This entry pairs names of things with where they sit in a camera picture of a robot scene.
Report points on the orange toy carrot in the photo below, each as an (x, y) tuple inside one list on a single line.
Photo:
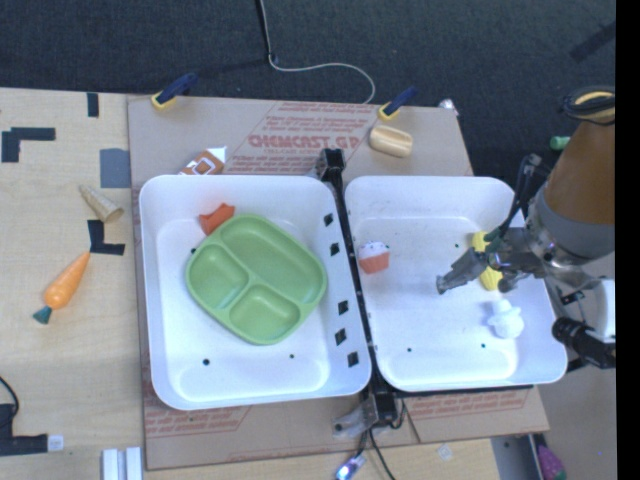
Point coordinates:
[(65, 285)]

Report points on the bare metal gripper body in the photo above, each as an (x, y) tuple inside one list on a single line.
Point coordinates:
[(532, 255)]

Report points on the brown cardboard board, red print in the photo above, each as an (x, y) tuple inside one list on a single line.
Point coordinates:
[(300, 133)]

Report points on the black cylinder on white bracket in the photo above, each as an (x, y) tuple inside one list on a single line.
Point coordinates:
[(582, 339)]

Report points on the beige toy ice cream cone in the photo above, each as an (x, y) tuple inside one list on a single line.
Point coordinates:
[(102, 204)]

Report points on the pink and white toy cupcake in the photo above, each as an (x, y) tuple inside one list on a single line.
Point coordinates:
[(374, 258)]

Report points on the green divided plate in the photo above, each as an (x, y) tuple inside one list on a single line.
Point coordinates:
[(255, 278)]

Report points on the tan toy bread bun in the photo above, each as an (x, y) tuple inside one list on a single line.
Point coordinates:
[(391, 141)]

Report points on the orange and white carton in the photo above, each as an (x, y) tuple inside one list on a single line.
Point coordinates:
[(202, 164)]

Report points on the orange toy piece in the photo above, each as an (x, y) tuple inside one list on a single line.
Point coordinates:
[(212, 218)]

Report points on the white toy figure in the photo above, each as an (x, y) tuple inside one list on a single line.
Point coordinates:
[(506, 320)]

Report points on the yellow toy corn cob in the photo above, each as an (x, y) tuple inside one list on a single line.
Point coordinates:
[(489, 279)]

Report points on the white plastic tray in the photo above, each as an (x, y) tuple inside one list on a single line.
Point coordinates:
[(430, 328), (240, 373)]

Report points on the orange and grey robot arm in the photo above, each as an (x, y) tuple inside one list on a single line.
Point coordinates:
[(580, 178)]

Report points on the thin black rod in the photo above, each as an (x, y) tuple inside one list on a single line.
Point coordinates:
[(352, 268)]

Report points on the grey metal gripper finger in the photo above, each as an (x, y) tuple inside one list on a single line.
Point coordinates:
[(462, 270), (512, 279)]

